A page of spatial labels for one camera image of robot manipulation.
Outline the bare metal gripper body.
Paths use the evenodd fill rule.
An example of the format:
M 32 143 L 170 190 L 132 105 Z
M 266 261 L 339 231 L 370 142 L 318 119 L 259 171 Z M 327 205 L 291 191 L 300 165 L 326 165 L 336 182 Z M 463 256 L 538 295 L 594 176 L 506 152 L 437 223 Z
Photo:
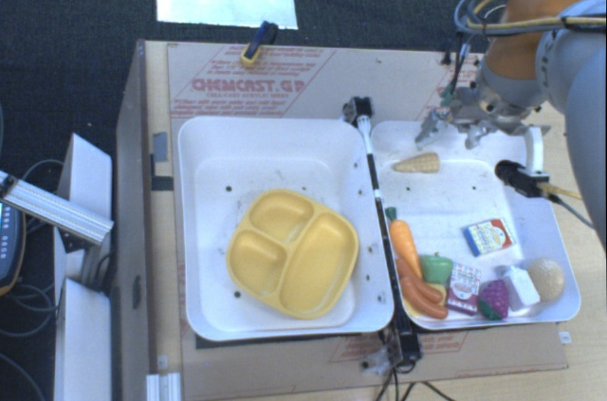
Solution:
M 447 121 L 462 133 L 481 136 L 500 131 L 521 136 L 528 128 L 524 120 L 541 109 L 541 105 L 511 104 L 488 87 L 458 87 L 452 94 Z

